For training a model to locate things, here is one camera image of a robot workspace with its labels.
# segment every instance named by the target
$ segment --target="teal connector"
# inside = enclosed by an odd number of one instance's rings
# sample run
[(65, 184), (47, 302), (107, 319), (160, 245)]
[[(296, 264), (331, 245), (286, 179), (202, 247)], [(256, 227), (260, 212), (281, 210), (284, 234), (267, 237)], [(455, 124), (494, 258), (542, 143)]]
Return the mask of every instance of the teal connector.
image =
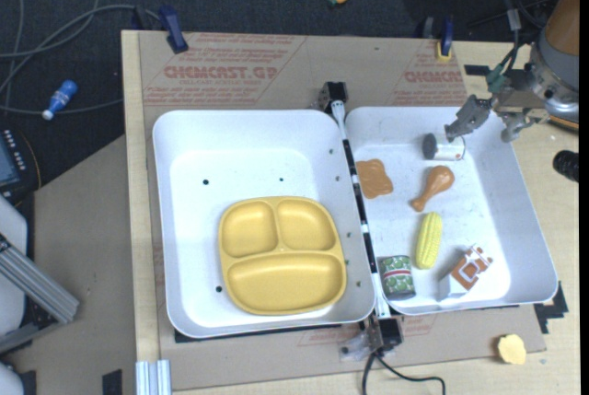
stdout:
[(489, 92), (493, 94), (500, 92), (501, 87), (505, 82), (506, 77), (501, 73), (503, 68), (504, 66), (502, 64), (497, 64), (497, 66), (495, 66), (495, 69), (493, 69), (485, 77), (487, 80), (487, 90), (489, 90)]

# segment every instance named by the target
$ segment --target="green can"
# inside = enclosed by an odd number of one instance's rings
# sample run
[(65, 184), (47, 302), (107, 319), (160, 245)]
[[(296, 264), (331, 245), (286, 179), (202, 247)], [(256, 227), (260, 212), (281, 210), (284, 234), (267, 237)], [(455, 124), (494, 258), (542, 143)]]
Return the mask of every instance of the green can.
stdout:
[(389, 300), (405, 300), (415, 296), (409, 256), (378, 258), (378, 271), (385, 297)]

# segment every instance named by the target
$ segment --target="wooden table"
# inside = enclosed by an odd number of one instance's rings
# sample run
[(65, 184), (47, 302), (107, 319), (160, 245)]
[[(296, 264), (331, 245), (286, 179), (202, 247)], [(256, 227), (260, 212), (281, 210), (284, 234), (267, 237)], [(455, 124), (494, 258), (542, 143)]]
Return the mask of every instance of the wooden table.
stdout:
[[(133, 291), (135, 340), (138, 361), (155, 362), (161, 358), (156, 310), (154, 253), (146, 171), (146, 135), (142, 88), (142, 32), (122, 33), (122, 60), (126, 115), (126, 139), (129, 173), (131, 240), (133, 254)], [(329, 50), (330, 39), (324, 39)], [(334, 50), (338, 38), (333, 38)], [(403, 50), (415, 41), (392, 40), (392, 51)], [(465, 64), (495, 65), (510, 50), (504, 43), (458, 42), (453, 45), (469, 93), (486, 96), (479, 77), (466, 76)], [(527, 57), (523, 49), (519, 64)], [(580, 393), (580, 309), (579, 309), (579, 187), (552, 168), (552, 158), (563, 149), (578, 151), (578, 134), (552, 124), (535, 125), (522, 132), (514, 142), (525, 183), (539, 223), (544, 231), (557, 273), (561, 280), (569, 312), (564, 319), (549, 322), (546, 352), (529, 354), (522, 366), (511, 366), (498, 359), (474, 359), (428, 366), (406, 367), (409, 376), (442, 377), (448, 393), (478, 394), (566, 394)], [(316, 394), (359, 393), (358, 372), (312, 378), (291, 378), (239, 386), (184, 390), (183, 394)], [(373, 370), (368, 393), (440, 393), (437, 382), (413, 384), (399, 380), (386, 370)]]

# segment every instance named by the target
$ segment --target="small carton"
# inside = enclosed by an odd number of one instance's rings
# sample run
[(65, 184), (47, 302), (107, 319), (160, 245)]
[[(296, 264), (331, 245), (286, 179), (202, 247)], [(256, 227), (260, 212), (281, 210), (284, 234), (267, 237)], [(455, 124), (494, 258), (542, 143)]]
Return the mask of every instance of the small carton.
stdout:
[(479, 281), (493, 259), (485, 254), (479, 245), (473, 245), (464, 254), (454, 269), (439, 284), (439, 300), (463, 296)]

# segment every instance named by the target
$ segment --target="blue marker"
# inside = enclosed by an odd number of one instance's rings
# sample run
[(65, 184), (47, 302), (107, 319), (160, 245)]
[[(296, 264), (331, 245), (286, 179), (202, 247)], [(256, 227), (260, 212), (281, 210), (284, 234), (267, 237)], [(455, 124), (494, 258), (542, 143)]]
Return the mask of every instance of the blue marker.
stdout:
[(76, 92), (77, 84), (74, 81), (69, 79), (64, 81), (62, 86), (53, 93), (49, 101), (49, 109), (43, 111), (42, 117), (45, 120), (51, 120), (55, 112), (65, 107)]

